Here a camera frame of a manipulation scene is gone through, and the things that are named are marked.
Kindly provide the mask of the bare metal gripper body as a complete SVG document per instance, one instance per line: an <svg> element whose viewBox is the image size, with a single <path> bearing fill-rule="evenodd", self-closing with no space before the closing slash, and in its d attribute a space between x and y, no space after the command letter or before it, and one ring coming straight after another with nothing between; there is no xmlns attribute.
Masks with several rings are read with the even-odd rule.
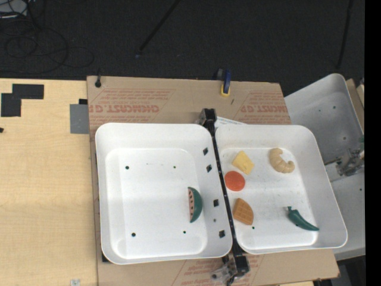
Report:
<svg viewBox="0 0 381 286"><path fill-rule="evenodd" d="M360 149L346 150L344 155L336 162L336 169L340 176L352 176L364 166L364 159L361 153Z"/></svg>

